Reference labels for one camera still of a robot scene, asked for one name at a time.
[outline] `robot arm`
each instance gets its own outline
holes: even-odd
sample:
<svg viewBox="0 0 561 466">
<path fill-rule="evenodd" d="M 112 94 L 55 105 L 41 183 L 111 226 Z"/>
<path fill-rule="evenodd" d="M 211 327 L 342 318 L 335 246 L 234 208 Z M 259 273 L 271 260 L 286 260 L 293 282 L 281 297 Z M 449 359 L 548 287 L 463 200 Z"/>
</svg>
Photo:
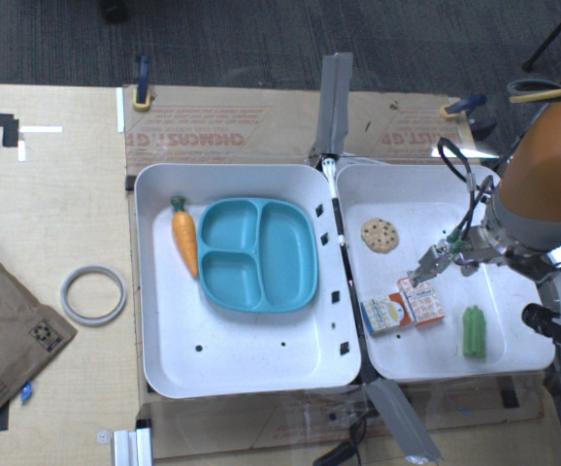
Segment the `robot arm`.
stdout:
<svg viewBox="0 0 561 466">
<path fill-rule="evenodd" d="M 472 178 L 467 185 L 475 186 Z M 472 199 L 486 204 L 480 225 L 470 226 L 472 200 L 465 220 L 409 272 L 412 284 L 436 277 L 451 263 L 466 276 L 480 264 L 506 265 L 535 282 L 540 293 L 542 305 L 527 306 L 523 321 L 561 347 L 561 269 L 548 258 L 561 246 L 561 102 L 537 117 L 496 188 L 485 181 L 478 189 Z"/>
</svg>

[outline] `blue and yellow clamp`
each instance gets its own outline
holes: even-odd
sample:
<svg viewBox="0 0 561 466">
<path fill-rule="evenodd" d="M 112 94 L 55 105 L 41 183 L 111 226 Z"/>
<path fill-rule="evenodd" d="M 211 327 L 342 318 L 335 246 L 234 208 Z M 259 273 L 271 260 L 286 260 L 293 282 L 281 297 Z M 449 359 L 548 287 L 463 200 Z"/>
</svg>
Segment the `blue and yellow clamp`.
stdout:
<svg viewBox="0 0 561 466">
<path fill-rule="evenodd" d="M 139 64 L 138 84 L 134 87 L 132 107 L 136 111 L 148 111 L 151 107 L 151 90 L 149 89 L 149 58 L 139 55 L 136 60 Z"/>
<path fill-rule="evenodd" d="M 485 95 L 471 95 L 469 97 L 464 97 L 453 104 L 441 106 L 439 112 L 443 119 L 455 119 L 463 112 L 467 115 L 470 114 L 476 107 L 485 104 L 485 102 L 487 102 L 487 97 Z"/>
</svg>

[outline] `white ring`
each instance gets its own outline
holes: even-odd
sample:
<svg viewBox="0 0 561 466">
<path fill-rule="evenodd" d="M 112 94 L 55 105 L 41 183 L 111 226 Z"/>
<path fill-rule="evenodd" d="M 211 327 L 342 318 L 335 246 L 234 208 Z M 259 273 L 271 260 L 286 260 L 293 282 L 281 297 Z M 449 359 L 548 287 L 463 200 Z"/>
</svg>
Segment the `white ring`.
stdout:
<svg viewBox="0 0 561 466">
<path fill-rule="evenodd" d="M 67 292 L 69 291 L 69 287 L 71 286 L 71 284 L 80 276 L 89 273 L 100 273 L 108 276 L 109 278 L 112 278 L 118 285 L 118 288 L 120 290 L 120 298 L 118 300 L 118 304 L 105 316 L 81 316 L 72 309 L 72 307 L 69 305 L 69 301 L 67 300 Z M 101 326 L 102 324 L 106 324 L 108 321 L 112 321 L 123 310 L 126 300 L 127 286 L 125 285 L 125 281 L 113 268 L 103 266 L 102 264 L 89 264 L 88 266 L 82 266 L 78 269 L 75 269 L 70 273 L 70 275 L 65 279 L 63 285 L 60 287 L 60 303 L 62 304 L 65 313 L 73 321 L 85 326 Z"/>
</svg>

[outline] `cookie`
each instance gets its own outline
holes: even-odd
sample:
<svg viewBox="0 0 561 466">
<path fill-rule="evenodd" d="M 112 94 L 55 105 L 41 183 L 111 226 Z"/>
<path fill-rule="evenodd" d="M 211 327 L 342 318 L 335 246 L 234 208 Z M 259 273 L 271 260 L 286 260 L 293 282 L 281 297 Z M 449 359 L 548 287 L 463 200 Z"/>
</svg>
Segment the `cookie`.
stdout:
<svg viewBox="0 0 561 466">
<path fill-rule="evenodd" d="M 387 253 L 399 244 L 397 228 L 390 221 L 374 217 L 360 228 L 360 237 L 367 247 L 378 253 Z"/>
</svg>

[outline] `yellow cable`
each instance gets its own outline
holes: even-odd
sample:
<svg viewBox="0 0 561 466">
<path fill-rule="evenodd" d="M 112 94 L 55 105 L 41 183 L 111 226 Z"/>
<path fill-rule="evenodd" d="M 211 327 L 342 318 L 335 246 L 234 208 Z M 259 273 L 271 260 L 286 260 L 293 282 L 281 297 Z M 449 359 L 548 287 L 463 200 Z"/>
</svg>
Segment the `yellow cable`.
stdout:
<svg viewBox="0 0 561 466">
<path fill-rule="evenodd" d="M 523 102 L 536 102 L 538 100 L 551 100 L 553 98 L 561 98 L 561 88 L 550 89 L 540 93 L 529 93 L 528 95 L 514 95 L 510 97 L 510 102 L 520 104 Z"/>
</svg>

